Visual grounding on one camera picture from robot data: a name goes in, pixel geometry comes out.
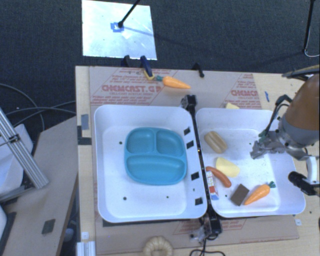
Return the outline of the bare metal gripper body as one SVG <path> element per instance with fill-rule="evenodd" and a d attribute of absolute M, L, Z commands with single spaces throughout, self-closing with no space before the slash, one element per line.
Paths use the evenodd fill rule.
<path fill-rule="evenodd" d="M 298 161 L 306 161 L 312 157 L 307 153 L 306 147 L 280 130 L 269 131 L 262 136 L 262 152 L 264 154 L 287 153 Z"/>

